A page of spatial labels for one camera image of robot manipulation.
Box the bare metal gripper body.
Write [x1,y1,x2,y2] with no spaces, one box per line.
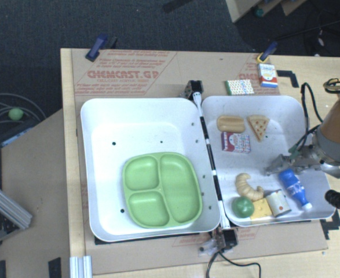
[290,143,340,180]

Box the blue bottle white cap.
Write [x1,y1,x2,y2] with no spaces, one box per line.
[278,168,313,211]

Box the small white can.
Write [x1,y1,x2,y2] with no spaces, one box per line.
[264,189,292,217]

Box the white plastic tray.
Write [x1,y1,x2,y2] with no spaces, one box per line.
[200,95,337,228]
[80,97,221,242]

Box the pizza slice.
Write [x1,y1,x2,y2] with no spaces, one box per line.
[247,114,270,142]

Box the beige croissant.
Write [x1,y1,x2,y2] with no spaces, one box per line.
[235,173,265,202]

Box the white and purple carton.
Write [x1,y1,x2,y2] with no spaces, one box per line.
[221,131,251,154]

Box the yellow cheese wedge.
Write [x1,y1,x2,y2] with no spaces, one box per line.
[250,197,274,221]

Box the green round fruit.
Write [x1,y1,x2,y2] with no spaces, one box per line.
[231,196,255,218]

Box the tan hot dog bun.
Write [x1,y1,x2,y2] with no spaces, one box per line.
[216,115,246,134]

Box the thin black and white rod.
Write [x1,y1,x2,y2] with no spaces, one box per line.
[192,92,231,229]

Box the green patterned flat box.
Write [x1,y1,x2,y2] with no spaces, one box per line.
[225,79,255,96]

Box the white red blue carton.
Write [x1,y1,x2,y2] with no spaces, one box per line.
[257,63,278,88]

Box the green divided plate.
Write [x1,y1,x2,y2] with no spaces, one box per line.
[122,152,203,229]

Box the brown cardboard board red print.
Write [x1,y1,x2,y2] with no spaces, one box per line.
[71,48,330,275]

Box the green ball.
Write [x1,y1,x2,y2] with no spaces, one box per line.
[8,107,24,121]

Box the black cylinder on white bracket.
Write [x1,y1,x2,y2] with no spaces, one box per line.
[321,162,340,217]

